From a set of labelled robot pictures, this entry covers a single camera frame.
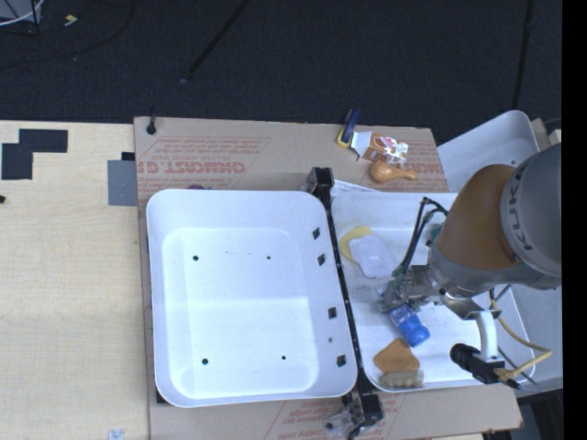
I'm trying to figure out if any orange and white carton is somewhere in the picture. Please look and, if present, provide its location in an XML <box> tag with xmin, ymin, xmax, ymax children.
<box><xmin>354</xmin><ymin>131</ymin><xmax>410</xmax><ymax>168</ymax></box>

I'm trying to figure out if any brown toy chicken drumstick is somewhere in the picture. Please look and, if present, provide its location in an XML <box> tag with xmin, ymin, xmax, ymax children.
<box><xmin>369</xmin><ymin>159</ymin><xmax>418</xmax><ymax>184</ymax></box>

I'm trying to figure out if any white plastic tray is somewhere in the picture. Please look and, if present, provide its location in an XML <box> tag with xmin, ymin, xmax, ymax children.
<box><xmin>145</xmin><ymin>188</ymin><xmax>360</xmax><ymax>409</ymax></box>
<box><xmin>329</xmin><ymin>189</ymin><xmax>537</xmax><ymax>394</ymax></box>

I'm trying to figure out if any black cylinder on white bracket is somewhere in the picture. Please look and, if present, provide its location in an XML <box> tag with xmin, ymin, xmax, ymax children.
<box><xmin>449</xmin><ymin>307</ymin><xmax>506</xmax><ymax>385</ymax></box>

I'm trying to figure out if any thin black and white rod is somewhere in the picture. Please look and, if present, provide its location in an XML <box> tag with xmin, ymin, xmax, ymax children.
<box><xmin>319</xmin><ymin>184</ymin><xmax>375</xmax><ymax>401</ymax></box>

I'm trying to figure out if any yellow flat toy food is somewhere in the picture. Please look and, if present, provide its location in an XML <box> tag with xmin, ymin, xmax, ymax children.
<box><xmin>338</xmin><ymin>225</ymin><xmax>374</xmax><ymax>264</ymax></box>

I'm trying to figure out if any blue plastic bottle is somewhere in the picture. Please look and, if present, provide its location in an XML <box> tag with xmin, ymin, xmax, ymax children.
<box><xmin>377</xmin><ymin>285</ymin><xmax>432</xmax><ymax>349</ymax></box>

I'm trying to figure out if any brown cardboard board red print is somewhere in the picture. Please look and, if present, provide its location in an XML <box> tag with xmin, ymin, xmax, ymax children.
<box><xmin>132</xmin><ymin>115</ymin><xmax>525</xmax><ymax>440</ymax></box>

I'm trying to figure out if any brown toy bread slice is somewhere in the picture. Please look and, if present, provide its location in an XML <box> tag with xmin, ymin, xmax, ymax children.
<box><xmin>372</xmin><ymin>337</ymin><xmax>421</xmax><ymax>375</ymax></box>

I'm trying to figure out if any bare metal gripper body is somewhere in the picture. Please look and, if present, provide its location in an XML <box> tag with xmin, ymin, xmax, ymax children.
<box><xmin>393</xmin><ymin>264</ymin><xmax>460</xmax><ymax>311</ymax></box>

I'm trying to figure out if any black block with thin wires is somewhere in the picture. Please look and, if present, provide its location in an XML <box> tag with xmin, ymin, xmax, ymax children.
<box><xmin>341</xmin><ymin>390</ymin><xmax>385</xmax><ymax>431</ymax></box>
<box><xmin>305</xmin><ymin>166</ymin><xmax>335</xmax><ymax>196</ymax></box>

